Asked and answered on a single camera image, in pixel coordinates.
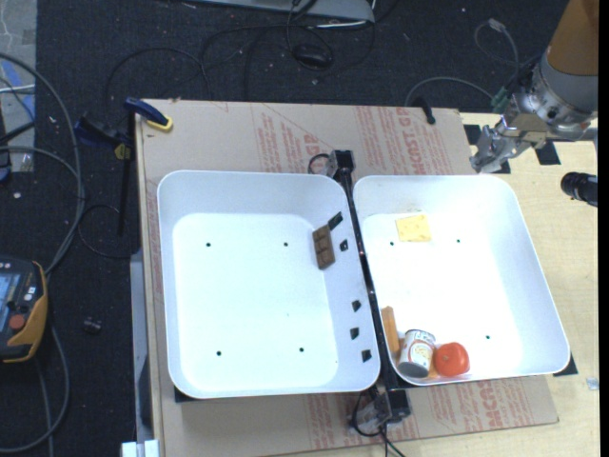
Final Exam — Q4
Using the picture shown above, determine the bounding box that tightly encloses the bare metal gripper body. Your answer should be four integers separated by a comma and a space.
497, 81, 556, 149

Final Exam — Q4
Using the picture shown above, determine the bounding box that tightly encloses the yellow cheese slice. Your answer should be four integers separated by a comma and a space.
394, 212, 433, 244

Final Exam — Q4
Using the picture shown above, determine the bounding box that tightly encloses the white plastic tray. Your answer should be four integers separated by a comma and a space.
352, 173, 572, 387
156, 169, 383, 401

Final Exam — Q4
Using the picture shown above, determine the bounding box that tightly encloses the thin black rod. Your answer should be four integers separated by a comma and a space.
338, 169, 397, 392

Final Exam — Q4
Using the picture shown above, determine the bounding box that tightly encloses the brown chocolate bar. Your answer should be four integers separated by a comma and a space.
311, 224, 338, 271

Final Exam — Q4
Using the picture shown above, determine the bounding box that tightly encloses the black computer mouse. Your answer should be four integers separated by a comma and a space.
291, 42, 335, 71

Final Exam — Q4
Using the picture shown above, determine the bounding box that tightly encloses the red tomato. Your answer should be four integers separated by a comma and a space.
433, 341, 471, 378

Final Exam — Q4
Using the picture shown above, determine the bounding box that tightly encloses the white can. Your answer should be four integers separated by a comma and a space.
395, 328, 438, 380

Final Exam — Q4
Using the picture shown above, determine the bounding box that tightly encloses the brown cardboard board, red print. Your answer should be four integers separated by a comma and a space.
135, 98, 560, 457

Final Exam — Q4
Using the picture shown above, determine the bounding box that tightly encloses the black cylinder on white bracket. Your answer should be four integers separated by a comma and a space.
546, 122, 599, 208

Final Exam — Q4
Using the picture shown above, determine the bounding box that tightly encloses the black block with thin wires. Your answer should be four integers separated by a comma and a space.
353, 387, 413, 431
324, 149, 356, 178

